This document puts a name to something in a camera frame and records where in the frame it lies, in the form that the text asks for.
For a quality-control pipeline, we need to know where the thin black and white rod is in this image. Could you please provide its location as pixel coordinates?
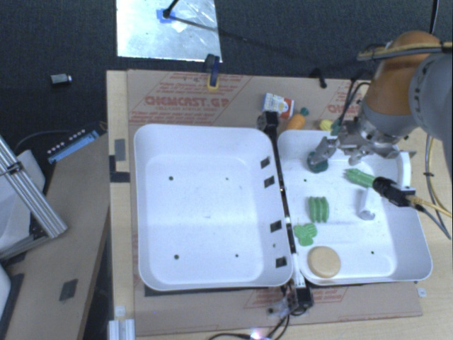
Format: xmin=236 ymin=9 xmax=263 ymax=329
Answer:
xmin=269 ymin=127 xmax=306 ymax=290

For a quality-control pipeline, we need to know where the white plastic tray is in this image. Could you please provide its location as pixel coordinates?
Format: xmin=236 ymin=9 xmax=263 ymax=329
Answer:
xmin=133 ymin=123 xmax=295 ymax=292
xmin=276 ymin=129 xmax=434 ymax=286

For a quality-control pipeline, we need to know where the brown cardboard board red print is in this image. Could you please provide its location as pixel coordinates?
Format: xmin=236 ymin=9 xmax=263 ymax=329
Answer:
xmin=126 ymin=69 xmax=424 ymax=337

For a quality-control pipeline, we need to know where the black block with thin wires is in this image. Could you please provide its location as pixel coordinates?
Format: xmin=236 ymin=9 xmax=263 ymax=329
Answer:
xmin=256 ymin=110 xmax=281 ymax=132
xmin=282 ymin=284 xmax=315 ymax=316

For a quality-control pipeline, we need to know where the dark green round toy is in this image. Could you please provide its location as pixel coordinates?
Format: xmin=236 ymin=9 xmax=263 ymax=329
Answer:
xmin=307 ymin=159 xmax=330 ymax=174

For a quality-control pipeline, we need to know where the green toy broccoli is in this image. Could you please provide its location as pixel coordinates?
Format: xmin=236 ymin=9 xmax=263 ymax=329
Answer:
xmin=292 ymin=222 xmax=319 ymax=247

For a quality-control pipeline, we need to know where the green toy cucumber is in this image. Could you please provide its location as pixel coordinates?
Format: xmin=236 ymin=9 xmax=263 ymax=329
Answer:
xmin=344 ymin=168 xmax=377 ymax=188

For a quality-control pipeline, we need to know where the small grey metal block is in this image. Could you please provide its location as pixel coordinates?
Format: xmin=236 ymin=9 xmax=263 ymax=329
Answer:
xmin=50 ymin=73 xmax=74 ymax=86

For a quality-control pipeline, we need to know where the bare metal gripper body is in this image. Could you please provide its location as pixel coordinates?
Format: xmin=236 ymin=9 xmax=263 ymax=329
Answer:
xmin=337 ymin=117 xmax=403 ymax=159

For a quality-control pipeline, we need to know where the green ribbed toy vegetable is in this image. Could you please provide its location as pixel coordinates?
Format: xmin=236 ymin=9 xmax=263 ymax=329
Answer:
xmin=307 ymin=195 xmax=331 ymax=224

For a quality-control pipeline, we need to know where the white and red carton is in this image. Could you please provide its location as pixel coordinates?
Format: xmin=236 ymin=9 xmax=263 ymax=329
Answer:
xmin=261 ymin=92 xmax=296 ymax=120

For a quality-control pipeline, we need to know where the black cylinder on white bracket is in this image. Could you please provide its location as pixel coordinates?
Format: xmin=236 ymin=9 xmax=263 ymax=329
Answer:
xmin=372 ymin=149 xmax=417 ymax=208

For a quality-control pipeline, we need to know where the orange carrot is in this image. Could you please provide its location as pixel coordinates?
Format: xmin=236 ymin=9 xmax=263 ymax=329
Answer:
xmin=285 ymin=107 xmax=310 ymax=132

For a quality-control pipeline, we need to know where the tan round biscuit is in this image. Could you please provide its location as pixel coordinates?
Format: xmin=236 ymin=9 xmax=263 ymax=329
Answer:
xmin=306 ymin=245 xmax=342 ymax=280

